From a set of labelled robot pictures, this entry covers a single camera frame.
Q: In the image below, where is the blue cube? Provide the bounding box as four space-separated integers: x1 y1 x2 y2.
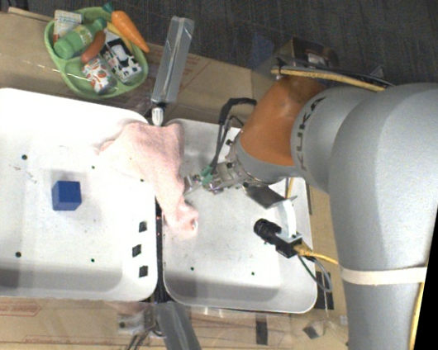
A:
47 176 87 216

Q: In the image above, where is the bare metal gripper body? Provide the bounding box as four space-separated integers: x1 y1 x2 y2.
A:
198 156 256 200

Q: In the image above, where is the white carton with red print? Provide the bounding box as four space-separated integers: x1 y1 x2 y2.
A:
48 8 84 50

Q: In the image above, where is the orange carrot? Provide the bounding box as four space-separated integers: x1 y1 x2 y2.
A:
95 2 158 54

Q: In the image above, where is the green divided plate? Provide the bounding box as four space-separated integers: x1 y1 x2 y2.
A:
34 0 159 110

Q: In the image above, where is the white plastic tray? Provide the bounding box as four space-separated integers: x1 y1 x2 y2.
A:
0 85 188 324
134 115 345 328

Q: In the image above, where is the white carton with cow print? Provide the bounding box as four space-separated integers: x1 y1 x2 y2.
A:
94 33 149 88

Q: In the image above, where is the brown cardboard board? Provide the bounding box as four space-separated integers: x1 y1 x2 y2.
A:
0 4 398 350

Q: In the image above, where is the green plastic bottle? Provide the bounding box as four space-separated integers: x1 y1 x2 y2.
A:
51 11 110 67

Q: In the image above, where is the white can with tomato print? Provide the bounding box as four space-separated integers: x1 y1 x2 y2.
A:
77 53 121 97

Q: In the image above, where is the red-brown sausage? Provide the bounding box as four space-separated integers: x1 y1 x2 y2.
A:
79 26 108 68

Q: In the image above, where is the pale pink cloth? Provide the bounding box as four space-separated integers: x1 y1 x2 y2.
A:
85 109 216 243

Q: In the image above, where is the black cylinder on white bracket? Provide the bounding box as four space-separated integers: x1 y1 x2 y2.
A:
248 190 311 262

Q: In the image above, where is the yellow banana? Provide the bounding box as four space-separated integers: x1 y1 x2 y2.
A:
101 21 140 55

